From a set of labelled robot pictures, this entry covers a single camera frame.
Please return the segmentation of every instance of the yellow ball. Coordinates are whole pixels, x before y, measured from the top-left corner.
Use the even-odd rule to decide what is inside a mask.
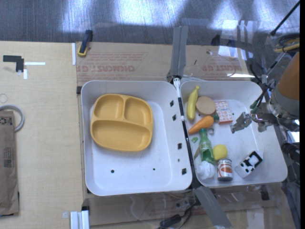
[[[227,147],[223,144],[218,144],[213,147],[213,156],[215,160],[225,158],[228,154]]]

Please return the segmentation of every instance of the bottle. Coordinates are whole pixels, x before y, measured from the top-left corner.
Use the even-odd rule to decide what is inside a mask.
[[[199,151],[200,151],[201,161],[206,161],[214,165],[215,159],[213,156],[212,143],[208,139],[207,129],[205,128],[200,129],[199,134],[200,134]]]

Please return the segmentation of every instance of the yellow banana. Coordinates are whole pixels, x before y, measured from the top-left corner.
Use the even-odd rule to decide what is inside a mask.
[[[195,118],[196,102],[198,99],[198,89],[199,86],[196,86],[195,89],[189,95],[187,106],[186,106],[186,115],[190,120]]]

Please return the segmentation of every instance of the pink box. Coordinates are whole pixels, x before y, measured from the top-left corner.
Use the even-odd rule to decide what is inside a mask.
[[[228,124],[233,121],[231,111],[226,101],[216,102],[216,112],[219,116],[219,124]]]

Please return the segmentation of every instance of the round wooden disc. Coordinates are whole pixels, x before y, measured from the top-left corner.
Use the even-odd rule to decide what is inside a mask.
[[[216,111],[215,102],[207,96],[198,97],[196,109],[202,115],[211,115]]]

